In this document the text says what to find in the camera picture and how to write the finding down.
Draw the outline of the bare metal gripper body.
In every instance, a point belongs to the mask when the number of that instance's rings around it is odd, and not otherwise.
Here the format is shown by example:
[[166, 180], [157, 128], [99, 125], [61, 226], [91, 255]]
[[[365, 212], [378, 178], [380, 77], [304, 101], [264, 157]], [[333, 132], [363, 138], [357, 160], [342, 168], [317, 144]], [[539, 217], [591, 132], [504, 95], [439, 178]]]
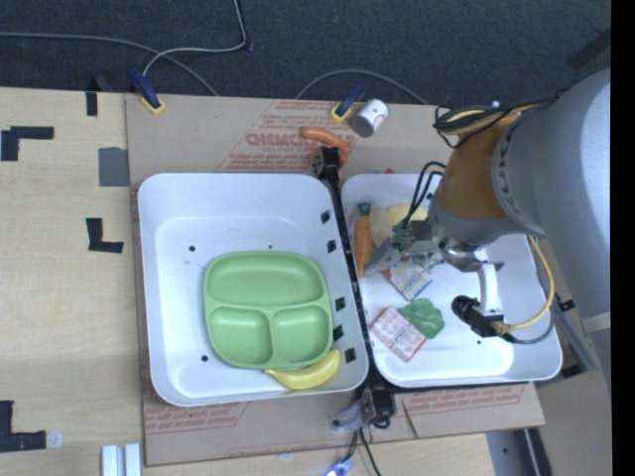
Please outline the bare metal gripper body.
[[442, 227], [428, 220], [398, 222], [394, 226], [394, 247], [410, 257], [439, 255], [460, 271], [470, 271], [477, 264], [476, 247], [447, 236]]

